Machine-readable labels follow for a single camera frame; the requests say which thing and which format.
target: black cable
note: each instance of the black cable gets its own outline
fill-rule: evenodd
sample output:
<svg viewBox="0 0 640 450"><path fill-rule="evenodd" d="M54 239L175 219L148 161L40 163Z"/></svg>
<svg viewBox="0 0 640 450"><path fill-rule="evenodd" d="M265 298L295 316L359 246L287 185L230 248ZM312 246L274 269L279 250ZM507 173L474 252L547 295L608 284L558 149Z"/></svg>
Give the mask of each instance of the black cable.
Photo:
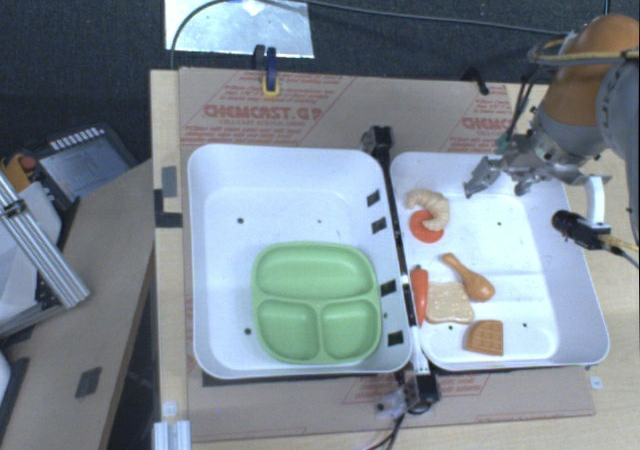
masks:
<svg viewBox="0 0 640 450"><path fill-rule="evenodd" d="M640 245L640 242L638 241L638 232L636 231L636 227L633 225L633 213L631 212L631 209L629 209L629 225L631 226L633 240L635 241L636 245Z"/></svg>
<svg viewBox="0 0 640 450"><path fill-rule="evenodd" d="M627 252L625 252L623 249L617 247L617 246L612 246L610 249L611 253L616 255L616 256L622 256L625 260L627 260L629 263L631 263L636 269L640 268L638 266L638 262L636 260L634 260L633 258L631 258L631 256L629 256L629 254Z"/></svg>
<svg viewBox="0 0 640 450"><path fill-rule="evenodd" d="M418 402L411 409L407 411L407 413L413 416L420 416L431 409L431 404L429 402Z"/></svg>
<svg viewBox="0 0 640 450"><path fill-rule="evenodd" d="M563 68L566 66L587 66L590 64L620 64L626 61L638 61L640 53L637 48L621 52L579 52L560 53L566 37L557 37L546 43L538 43L527 52L529 62L549 68ZM549 53L552 48L558 48L558 53Z"/></svg>
<svg viewBox="0 0 640 450"><path fill-rule="evenodd" d="M182 31L184 30L184 28L187 26L187 24L200 12L204 11L205 9L208 9L209 7L215 6L217 4L222 4L224 2L232 2L235 0L211 0L209 2L206 2L198 7L196 7L193 11L191 11L184 20L182 20L182 23L180 23L180 25L178 26L178 29L176 30L176 33L173 36L173 41L171 43L171 49L170 49L170 58L169 58L169 66L171 69L174 69L174 61L173 61L173 56L176 50L176 44L178 42L178 38L180 37L180 34L182 33ZM548 29L536 29L536 28L532 28L532 27L523 27L523 26L519 26L519 25L508 25L508 24L504 24L504 23L495 23L495 22L485 22L485 21L481 21L481 20L467 20L467 19L461 19L461 18L445 18L445 17L440 17L440 16L427 16L427 15L418 15L418 14L408 14L408 13L393 13L393 12L389 12L389 11L378 11L375 9L363 9L360 7L351 7L351 6L344 6L341 4L332 4L329 2L322 2L319 0L279 0L279 1L283 1L283 2L293 2L293 3L298 3L298 4L307 4L307 5L313 5L313 6L318 6L318 7L326 7L329 9L335 9L338 11L348 11L348 12L352 12L352 13L359 13L359 14L367 14L370 16L383 16L383 17L389 17L389 18L403 18L403 19L407 19L407 20L418 20L418 21L429 21L429 22L440 22L440 23L454 23L454 24L458 24L458 25L477 25L477 26L482 26L482 27L492 27L492 28L497 28L497 29L504 29L504 30L513 30L513 31L518 31L518 32L531 32L534 34L547 34L547 35L552 35L552 36L558 36L559 34L566 34L563 32L558 32L558 31L554 31L554 30L548 30Z"/></svg>
<svg viewBox="0 0 640 450"><path fill-rule="evenodd" d="M395 444L396 438L398 437L398 432L400 431L400 426L402 425L402 421L404 420L404 416L405 416L404 414L401 414L398 417L398 419L396 420L395 425L393 426L393 429L392 429L391 433L387 437L385 437L379 443L376 443L374 446L370 446L366 450L377 450L378 448L382 448L387 443L389 443L389 444L387 445L385 450L391 450L391 448Z"/></svg>
<svg viewBox="0 0 640 450"><path fill-rule="evenodd" d="M531 90L538 82L543 80L543 73L544 70L541 72L540 68L536 67L528 75L523 75L522 84L520 85L520 91L518 92L518 98L516 100L515 110L513 111L513 118L506 132L507 141L511 139L513 131L516 128L516 124L518 123L520 116L522 116L522 114L524 113L524 109L526 108L529 101L529 96L531 95Z"/></svg>

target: wire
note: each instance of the wire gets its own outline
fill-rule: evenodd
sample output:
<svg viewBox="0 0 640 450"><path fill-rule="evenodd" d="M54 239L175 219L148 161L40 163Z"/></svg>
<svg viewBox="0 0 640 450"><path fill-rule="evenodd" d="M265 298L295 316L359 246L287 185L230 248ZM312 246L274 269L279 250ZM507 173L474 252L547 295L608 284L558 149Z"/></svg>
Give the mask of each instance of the wire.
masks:
<svg viewBox="0 0 640 450"><path fill-rule="evenodd" d="M376 443L374 446L370 446L369 448L367 448L366 450L377 450L378 448L382 448L384 445L387 445L385 450L391 450L391 448L393 448L393 445L396 442L396 438L398 437L398 432L400 431L400 426L402 425L402 421L404 420L404 414L401 414L398 419L396 420L396 423L393 427L393 430L391 431L391 433L384 438L382 441L380 441L379 443Z"/></svg>
<svg viewBox="0 0 640 450"><path fill-rule="evenodd" d="M176 30L174 36L173 36L173 41L171 43L171 49L170 49L170 60L169 60L169 65L171 69L174 69L174 60L173 60L173 56L176 50L176 44L178 42L178 38L180 37L180 34L182 34L182 31L184 30L184 28L187 26L187 24L199 13L201 13L202 11L204 11L205 9L208 9L209 7L218 5L218 4L223 4L225 2L233 2L236 0L211 0L209 2L206 2L198 7L196 7L193 11L191 11L184 20L182 20L182 22L180 23L180 25L178 26L178 29ZM333 3L329 3L329 2L323 2L320 0L271 0L271 1L282 1L282 2L293 2L296 4L307 4L307 5L311 5L311 6L318 6L318 7L326 7L329 9L335 9L337 11L347 11L347 12L351 12L351 13L358 13L358 14L367 14L370 16L382 16L382 17L388 17L388 18L403 18L406 20L418 20L418 21L429 21L429 22L440 22L440 23L454 23L454 24L458 24L458 25L477 25L477 26L481 26L481 27L491 27L491 28L496 28L496 29L503 29L503 30L513 30L513 31L518 31L518 32L530 32L530 33L534 33L534 34L548 34L548 35L552 35L552 36L558 36L560 34L565 34L563 32L558 32L558 31L554 31L554 30L548 30L548 29L536 29L533 27L523 27L520 25L508 25L505 23L496 23L496 22L486 22L486 21L482 21L482 20L468 20L468 19L462 19L462 18L445 18L445 17L440 17L440 16L428 16L428 15L419 15L419 14L409 14L409 13L394 13L394 12L390 12L390 11L378 11L376 9L364 9L361 7L352 7L352 6L345 6L345 5L341 5L341 4L333 4Z"/></svg>
<svg viewBox="0 0 640 450"><path fill-rule="evenodd" d="M431 403L420 401L416 405L414 405L411 409L407 411L407 413L413 416L420 416L426 413L431 409Z"/></svg>
<svg viewBox="0 0 640 450"><path fill-rule="evenodd" d="M630 244L629 242L625 242L621 238L614 237L613 235L602 235L599 238L599 240L601 240L602 242L604 242L606 245L610 247L620 247L620 248L626 247L627 249L630 249L631 251L635 251L636 253L639 250L636 244Z"/></svg>
<svg viewBox="0 0 640 450"><path fill-rule="evenodd" d="M633 224L633 217L631 212L629 212L629 223L631 226L631 233L633 233L633 240L635 240L636 245L640 245L640 241L638 241L638 232L636 231L636 227Z"/></svg>
<svg viewBox="0 0 640 450"><path fill-rule="evenodd" d="M610 248L610 251L611 251L612 254L615 254L616 256L622 256L625 260L627 260L629 263L631 263L636 269L640 269L640 267L638 266L638 262L636 260L634 260L633 258L631 258L631 256L629 256L628 253L626 253L625 251L623 251L619 247L612 246Z"/></svg>
<svg viewBox="0 0 640 450"><path fill-rule="evenodd" d="M516 128L516 124L518 123L518 119L520 118L520 115L524 110L522 109L522 106L524 105L523 103L524 90L527 87L527 82L529 82L529 79L531 79L531 77L533 77L534 74L535 74L535 70L531 72L529 75L522 76L522 79L521 79L522 83L520 84L520 91L518 92L518 98L516 99L516 107L515 107L515 110L513 111L511 124L509 125L509 128L507 129L507 131L504 133L505 144L511 139L511 136L513 135L513 131Z"/></svg>
<svg viewBox="0 0 640 450"><path fill-rule="evenodd" d="M523 89L520 90L520 94L522 94L527 81L529 82L529 87L526 88L524 95L522 97L519 97L518 99L518 104L516 104L516 109L513 115L514 116L513 122L511 124L511 127L509 128L509 137L511 137L511 134L515 130L515 126L518 123L520 116L522 116L522 114L524 113L524 110L527 108L527 104L529 103L529 97L531 96L531 90L533 89L533 86L535 86L538 82L540 82L540 80L542 80L542 75L538 72L538 69L536 69L534 72L531 73L531 75L529 75L529 78L522 84Z"/></svg>
<svg viewBox="0 0 640 450"><path fill-rule="evenodd" d="M530 62L540 66L553 66L555 68L561 66L586 66L589 64L615 64L628 60L637 61L640 54L637 49L625 50L622 52L584 52L577 54L550 55L543 54L542 51L561 45L563 38L552 39L546 43L538 43L534 46L527 58Z"/></svg>

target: black bracket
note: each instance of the black bracket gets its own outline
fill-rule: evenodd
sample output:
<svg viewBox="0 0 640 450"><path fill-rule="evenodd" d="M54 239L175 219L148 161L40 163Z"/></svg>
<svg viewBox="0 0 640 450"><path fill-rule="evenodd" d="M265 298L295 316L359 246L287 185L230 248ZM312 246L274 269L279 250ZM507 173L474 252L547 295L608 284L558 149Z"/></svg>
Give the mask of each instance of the black bracket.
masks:
<svg viewBox="0 0 640 450"><path fill-rule="evenodd" d="M51 290L47 282L37 275L35 300L40 303L42 310L47 310L52 306L59 306L61 303Z"/></svg>
<svg viewBox="0 0 640 450"><path fill-rule="evenodd" d="M387 202L391 213L391 226L393 236L398 249L398 261L400 272L407 274L407 260L404 257L402 248L402 232L400 231L400 221L396 210L396 198L393 194L393 184L391 182L391 147L393 146L393 129L390 126L372 126L360 139L360 150L376 159L382 168L384 184L387 188Z"/></svg>
<svg viewBox="0 0 640 450"><path fill-rule="evenodd" d="M264 45L256 45L251 56L251 69L263 70L267 67L267 47Z"/></svg>
<svg viewBox="0 0 640 450"><path fill-rule="evenodd" d="M478 69L474 68L473 66L470 66L469 68L467 68L467 71L463 73L460 80L462 80L463 82L466 82L466 81L476 82L478 84L478 89L480 89L480 93L482 93L483 96L487 96L489 94L489 88L487 87L487 83L484 81L484 78L482 78L482 75L480 74Z"/></svg>
<svg viewBox="0 0 640 450"><path fill-rule="evenodd" d="M430 375L418 375L416 377L418 385L418 398L420 402L414 406L412 414L420 414L422 409L426 411L440 400L440 385L438 384L438 376L435 371L431 371Z"/></svg>
<svg viewBox="0 0 640 450"><path fill-rule="evenodd" d="M164 211L162 189L153 191L153 204L156 216L156 228L182 228L182 214Z"/></svg>
<svg viewBox="0 0 640 450"><path fill-rule="evenodd" d="M17 199L9 203L7 206L0 208L0 217L6 217L10 219L14 215L21 214L27 208L27 204L23 199Z"/></svg>

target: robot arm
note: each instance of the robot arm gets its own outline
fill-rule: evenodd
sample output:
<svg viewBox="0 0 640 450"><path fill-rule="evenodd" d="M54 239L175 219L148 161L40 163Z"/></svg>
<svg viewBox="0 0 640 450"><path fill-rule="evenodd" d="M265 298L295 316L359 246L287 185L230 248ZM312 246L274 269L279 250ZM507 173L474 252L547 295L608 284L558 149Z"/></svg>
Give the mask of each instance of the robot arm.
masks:
<svg viewBox="0 0 640 450"><path fill-rule="evenodd" d="M526 134L507 133L500 159L482 159L471 181L464 184L467 197L487 188L502 171L517 182L517 195L553 178L567 185L584 185L593 193L592 177L580 167L609 147L626 162L637 243L639 28L632 18L606 15L578 34L542 47L544 52L561 45L558 55L543 55L539 47L534 48L529 56L533 62L559 69L535 111L531 129ZM598 199L591 196L589 201ZM563 231L566 226L561 219L554 218L554 226Z"/></svg>

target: green divided plate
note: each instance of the green divided plate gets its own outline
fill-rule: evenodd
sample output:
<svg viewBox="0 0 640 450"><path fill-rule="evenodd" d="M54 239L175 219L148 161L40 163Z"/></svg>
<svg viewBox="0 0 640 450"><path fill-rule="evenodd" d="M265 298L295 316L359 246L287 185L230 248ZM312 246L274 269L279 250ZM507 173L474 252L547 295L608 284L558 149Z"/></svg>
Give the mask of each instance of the green divided plate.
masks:
<svg viewBox="0 0 640 450"><path fill-rule="evenodd" d="M358 249L321 242L272 245L253 264L251 291L260 343L280 361L360 361L378 346L378 283Z"/></svg>

